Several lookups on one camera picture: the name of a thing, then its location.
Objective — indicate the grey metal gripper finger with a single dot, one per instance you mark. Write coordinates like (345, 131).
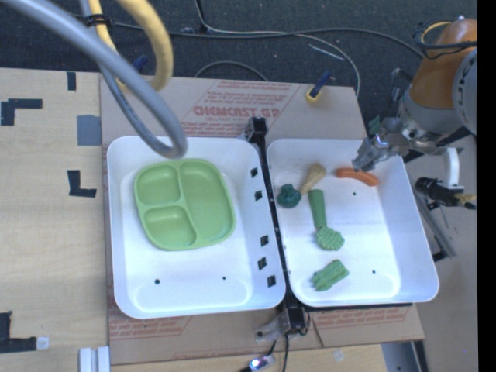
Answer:
(375, 159)
(362, 155)

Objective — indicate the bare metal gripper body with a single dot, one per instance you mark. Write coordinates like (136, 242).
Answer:
(399, 138)

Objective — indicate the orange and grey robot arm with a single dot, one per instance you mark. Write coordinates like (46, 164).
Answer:
(438, 80)

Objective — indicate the orange sausage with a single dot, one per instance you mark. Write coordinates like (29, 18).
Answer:
(366, 178)

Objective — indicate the tan cone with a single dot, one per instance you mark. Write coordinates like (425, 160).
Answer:
(314, 174)

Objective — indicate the green waffle-headed stick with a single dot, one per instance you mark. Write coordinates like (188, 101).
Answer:
(318, 207)

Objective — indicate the white plastic tray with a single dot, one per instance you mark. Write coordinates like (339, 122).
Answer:
(372, 238)
(193, 281)

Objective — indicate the dark green broccoli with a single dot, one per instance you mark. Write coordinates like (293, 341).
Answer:
(288, 197)

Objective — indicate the thin black and white rod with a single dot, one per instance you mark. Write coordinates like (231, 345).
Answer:
(276, 223)

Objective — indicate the green asparagus bundle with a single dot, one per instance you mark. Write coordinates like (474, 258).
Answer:
(330, 275)

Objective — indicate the brown cardboard board red print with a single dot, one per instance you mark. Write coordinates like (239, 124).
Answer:
(232, 103)

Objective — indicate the green divided plate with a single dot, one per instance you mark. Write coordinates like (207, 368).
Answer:
(201, 192)

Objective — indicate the black cylinder on white bracket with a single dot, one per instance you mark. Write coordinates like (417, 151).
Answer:
(436, 190)

